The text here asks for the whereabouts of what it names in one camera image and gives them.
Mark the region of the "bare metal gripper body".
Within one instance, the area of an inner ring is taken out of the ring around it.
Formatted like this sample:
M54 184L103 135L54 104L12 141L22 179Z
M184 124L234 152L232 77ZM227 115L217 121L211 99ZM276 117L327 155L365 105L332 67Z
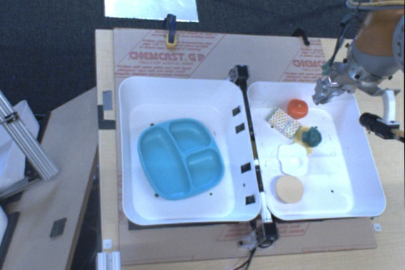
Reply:
M327 86L335 93L353 93L361 90L365 93L381 93L378 84L381 78L367 72L357 63L335 62L327 76Z

